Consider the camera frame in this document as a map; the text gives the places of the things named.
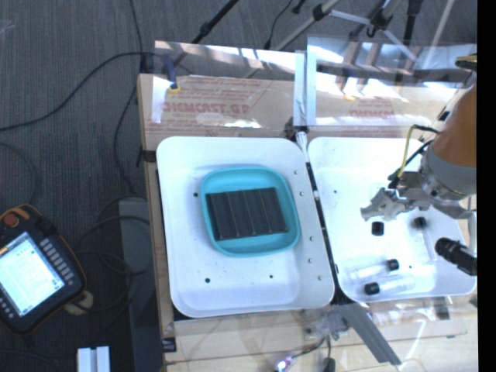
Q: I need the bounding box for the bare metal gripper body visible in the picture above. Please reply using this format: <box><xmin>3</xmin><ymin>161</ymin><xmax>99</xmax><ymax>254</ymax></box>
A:
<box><xmin>393</xmin><ymin>170</ymin><xmax>467</xmax><ymax>212</ymax></box>

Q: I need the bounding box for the white plastic tray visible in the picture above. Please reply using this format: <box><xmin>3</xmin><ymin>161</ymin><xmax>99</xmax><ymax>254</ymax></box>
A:
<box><xmin>155</xmin><ymin>135</ymin><xmax>336</xmax><ymax>319</ymax></box>
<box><xmin>307</xmin><ymin>135</ymin><xmax>478</xmax><ymax>305</ymax></box>

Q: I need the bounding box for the black ribbed rectangular slab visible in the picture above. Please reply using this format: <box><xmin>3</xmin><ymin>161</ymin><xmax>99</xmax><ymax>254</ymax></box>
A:
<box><xmin>204</xmin><ymin>186</ymin><xmax>291</xmax><ymax>243</ymax></box>

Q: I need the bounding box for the turquoise plate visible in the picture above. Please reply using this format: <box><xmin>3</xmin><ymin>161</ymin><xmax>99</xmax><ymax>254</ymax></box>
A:
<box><xmin>198</xmin><ymin>165</ymin><xmax>301</xmax><ymax>258</ymax></box>

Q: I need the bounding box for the brown cardboard board red print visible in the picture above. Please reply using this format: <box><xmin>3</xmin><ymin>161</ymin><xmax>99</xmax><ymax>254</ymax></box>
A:
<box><xmin>136</xmin><ymin>71</ymin><xmax>478</xmax><ymax>366</ymax></box>

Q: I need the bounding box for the black cylinder on white bracket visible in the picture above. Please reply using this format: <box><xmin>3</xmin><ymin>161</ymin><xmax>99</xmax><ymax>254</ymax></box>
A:
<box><xmin>433</xmin><ymin>202</ymin><xmax>478</xmax><ymax>277</ymax></box>

